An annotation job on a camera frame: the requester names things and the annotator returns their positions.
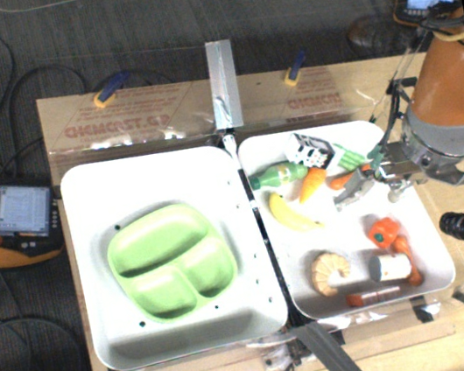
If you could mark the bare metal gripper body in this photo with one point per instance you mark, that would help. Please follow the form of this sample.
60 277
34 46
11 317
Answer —
401 163

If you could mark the orange sausage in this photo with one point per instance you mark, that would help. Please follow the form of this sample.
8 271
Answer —
340 181

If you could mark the yellow banana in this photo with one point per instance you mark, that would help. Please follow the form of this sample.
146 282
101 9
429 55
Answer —
288 214

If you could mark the green and yellow bottle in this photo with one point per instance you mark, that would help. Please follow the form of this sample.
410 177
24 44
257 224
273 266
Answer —
277 175

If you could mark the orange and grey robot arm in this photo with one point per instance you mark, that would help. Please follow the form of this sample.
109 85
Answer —
439 77

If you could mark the white plastic tray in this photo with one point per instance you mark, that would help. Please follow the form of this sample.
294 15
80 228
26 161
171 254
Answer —
346 226
96 271

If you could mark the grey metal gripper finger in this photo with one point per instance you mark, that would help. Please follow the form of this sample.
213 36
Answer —
356 194
362 174

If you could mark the brown cardboard board red print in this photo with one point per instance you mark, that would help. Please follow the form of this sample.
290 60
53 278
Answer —
135 117

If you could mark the black and white carton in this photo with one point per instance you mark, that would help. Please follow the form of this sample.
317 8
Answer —
308 150

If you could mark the orange carrot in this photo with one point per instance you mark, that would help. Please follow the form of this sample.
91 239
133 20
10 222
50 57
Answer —
312 183

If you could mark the white can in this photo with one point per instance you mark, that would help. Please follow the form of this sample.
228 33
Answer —
391 267

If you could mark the green striped packet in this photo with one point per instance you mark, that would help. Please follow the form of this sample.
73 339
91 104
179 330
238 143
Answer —
349 156

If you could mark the green divided plate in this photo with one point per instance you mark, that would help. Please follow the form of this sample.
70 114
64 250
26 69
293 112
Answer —
169 258

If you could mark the orange bell pepper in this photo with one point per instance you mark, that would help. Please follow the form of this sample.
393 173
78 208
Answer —
383 233

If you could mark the tan croissant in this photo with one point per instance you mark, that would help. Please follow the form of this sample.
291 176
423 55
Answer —
321 275

